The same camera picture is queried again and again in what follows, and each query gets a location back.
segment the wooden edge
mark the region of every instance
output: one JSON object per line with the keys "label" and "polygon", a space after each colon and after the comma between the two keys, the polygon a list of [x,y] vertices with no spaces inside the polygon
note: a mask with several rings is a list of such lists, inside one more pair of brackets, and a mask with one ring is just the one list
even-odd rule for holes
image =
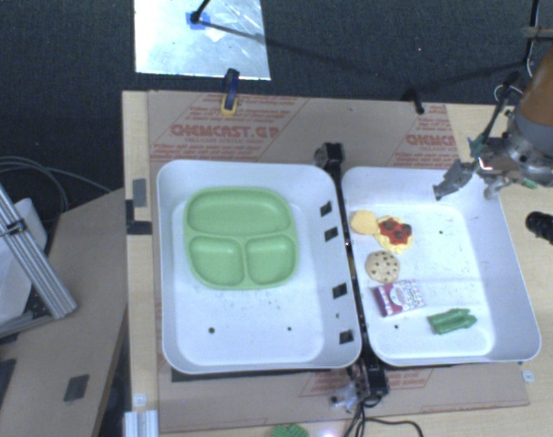
{"label": "wooden edge", "polygon": [[[134,208],[135,220],[151,221],[148,161],[148,94],[122,94],[125,199],[133,199],[133,182],[146,182],[146,206]],[[132,410],[159,407],[157,331],[152,235],[127,235],[128,336]],[[139,394],[146,402],[137,400]]]}

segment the metal sheet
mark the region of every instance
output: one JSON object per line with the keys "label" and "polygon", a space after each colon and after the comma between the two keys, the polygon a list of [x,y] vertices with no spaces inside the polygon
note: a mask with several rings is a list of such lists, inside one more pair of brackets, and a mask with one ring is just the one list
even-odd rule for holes
{"label": "metal sheet", "polygon": [[139,73],[270,80],[260,0],[135,0],[136,70]]}

